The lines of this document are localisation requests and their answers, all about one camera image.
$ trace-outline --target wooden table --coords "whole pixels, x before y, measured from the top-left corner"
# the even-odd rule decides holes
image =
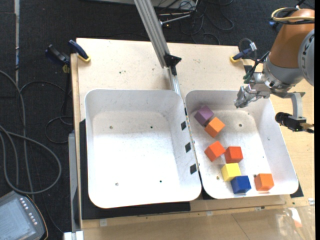
[[[168,72],[161,68],[150,42],[89,38],[78,38],[76,41],[91,56],[91,61],[84,63],[77,58],[76,54],[71,55],[74,129],[78,185],[80,186],[79,122],[85,119],[86,93],[98,88],[161,90],[171,89],[171,87]],[[239,90],[243,85],[244,64],[251,63],[251,61],[230,62],[229,57],[239,52],[236,46],[168,43],[168,47],[172,55],[182,58],[176,68],[183,99],[191,90]],[[292,91],[306,92],[302,98],[303,116],[307,118],[308,123],[313,123],[314,88],[303,80],[292,88]],[[292,114],[290,99],[281,99],[276,96],[271,96],[270,99],[276,113]],[[133,224],[136,227],[143,224],[140,229],[142,232],[136,232],[130,239],[142,239],[142,236],[145,236],[145,239],[151,239],[150,231],[154,232],[154,239],[165,239],[165,234],[157,224],[170,227],[173,220],[177,223],[177,227],[186,232],[190,230],[187,226],[189,224],[210,225],[210,229],[205,227],[199,232],[199,237],[208,234],[225,236],[226,232],[231,234],[233,231],[235,232],[232,236],[238,236],[237,230],[233,230],[237,224],[231,228],[224,226],[225,232],[217,233],[212,224],[216,222],[210,215],[223,216],[218,223],[222,225],[224,220],[228,220],[225,217],[227,215],[257,211],[261,207],[272,210],[309,206],[310,200],[315,199],[314,135],[292,132],[286,127],[281,127],[281,131],[304,196],[291,198],[290,195],[273,195],[213,200],[203,200],[199,197],[190,202],[190,212],[81,220],[80,226],[84,231],[85,239],[116,239],[120,235],[123,237],[123,229],[128,230],[130,234],[134,228]],[[192,234],[189,236],[186,234],[186,238],[194,239]]]

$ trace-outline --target black carpet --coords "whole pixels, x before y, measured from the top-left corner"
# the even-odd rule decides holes
[[[0,70],[9,72],[11,77],[15,75],[13,1],[0,0],[0,26],[3,29],[0,32]],[[163,29],[167,42],[237,46],[241,39],[249,38],[255,42],[257,54],[262,56],[272,47],[280,28],[272,28],[269,25],[271,13],[282,7],[293,7],[299,0],[205,1],[207,2],[199,5],[197,13],[192,18],[174,21],[169,28]],[[300,7],[314,8],[315,0],[306,0]],[[157,8],[156,12],[175,11],[162,11]],[[166,16],[161,19],[165,21],[171,18]],[[60,115],[64,101],[64,92],[60,88],[65,88],[67,76],[59,65],[51,63],[46,58],[45,50],[48,45],[53,44],[58,51],[69,54],[68,41],[79,37],[148,40],[134,5],[83,0],[20,0],[19,88],[26,85],[22,90],[26,132],[30,138],[54,151],[62,164],[62,175],[58,183],[43,195],[34,195],[35,202],[47,223],[49,240],[62,239],[62,232],[71,231],[68,144],[57,143],[68,139],[72,126],[63,124],[59,119],[54,120]],[[66,115],[72,116],[70,98]],[[51,120],[54,121],[48,125],[46,136],[46,126]],[[0,125],[8,131],[23,133],[17,92],[1,74]],[[29,191],[23,142],[16,138],[14,141],[20,156],[19,187]],[[15,158],[7,139],[6,144],[9,176],[12,182],[15,182]],[[35,144],[28,144],[27,148],[34,190],[48,187],[58,173],[54,159]],[[3,166],[0,162],[0,173],[3,173]],[[0,177],[0,196],[10,190],[4,178]]]

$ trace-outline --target metal pole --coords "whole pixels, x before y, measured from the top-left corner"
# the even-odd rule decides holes
[[[137,10],[142,19],[145,30],[150,38],[156,56],[162,68],[167,67],[171,88],[181,96],[179,81],[176,75],[172,74],[171,67],[165,61],[165,55],[170,55],[170,51],[162,31],[161,22],[158,20],[151,0],[134,0]]]

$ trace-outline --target white bin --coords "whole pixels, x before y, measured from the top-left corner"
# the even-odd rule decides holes
[[[100,208],[185,202],[201,193],[182,98],[172,90],[85,96],[88,194]]]
[[[275,111],[270,99],[251,102],[245,108],[236,108],[236,90],[193,90],[185,97],[199,172],[205,191],[215,199],[289,195],[297,191],[299,182],[290,159]],[[225,127],[213,138],[195,119],[196,112],[207,105]],[[246,194],[234,194],[230,181],[224,181],[221,168],[226,164],[224,155],[210,161],[205,149],[215,141],[227,149],[240,146],[243,160],[241,175],[247,175],[251,189]],[[255,188],[254,177],[271,173],[274,187],[267,192]]]

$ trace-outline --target cube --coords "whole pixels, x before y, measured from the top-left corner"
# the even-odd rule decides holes
[[[215,117],[207,124],[204,130],[210,134],[211,137],[215,138],[225,126],[219,118]]]
[[[230,182],[234,194],[245,194],[251,189],[251,184],[247,175],[236,176]]]
[[[211,117],[214,116],[214,113],[208,108],[208,106],[203,106],[200,108],[194,115],[194,118],[204,126]]]
[[[216,142],[208,146],[205,149],[204,153],[210,159],[210,161],[213,162],[216,158],[220,157],[225,151],[225,148],[217,140]]]
[[[239,163],[244,157],[240,146],[229,146],[224,153],[227,164]]]
[[[271,173],[259,173],[254,178],[254,184],[257,191],[269,191],[275,185]]]
[[[234,163],[226,163],[222,168],[221,168],[223,180],[225,182],[229,182],[234,179],[236,176],[241,176],[241,171],[239,168],[239,164],[234,162]]]

